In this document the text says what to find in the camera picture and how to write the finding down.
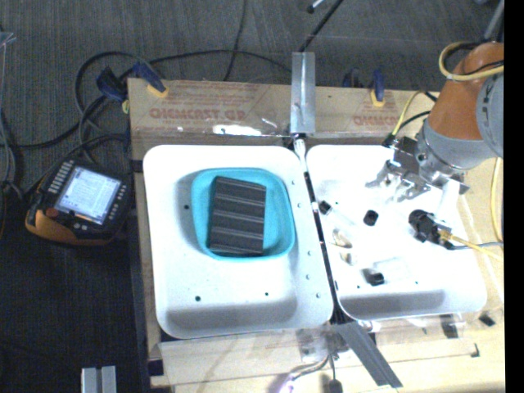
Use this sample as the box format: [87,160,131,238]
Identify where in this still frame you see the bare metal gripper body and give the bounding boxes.
[386,136,471,194]

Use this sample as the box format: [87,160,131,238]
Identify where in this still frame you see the blue plate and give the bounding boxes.
[190,167,296,260]

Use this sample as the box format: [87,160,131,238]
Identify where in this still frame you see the white plastic tray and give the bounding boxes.
[142,144,335,341]
[305,142,489,323]

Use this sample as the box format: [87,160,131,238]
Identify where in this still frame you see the dark grey ribbed block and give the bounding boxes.
[206,175,268,256]

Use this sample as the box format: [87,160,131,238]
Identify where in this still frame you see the brown cardboard board red print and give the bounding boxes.
[126,78,505,389]

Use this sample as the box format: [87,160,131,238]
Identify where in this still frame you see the black cylinder on white bracket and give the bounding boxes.
[408,178,460,246]

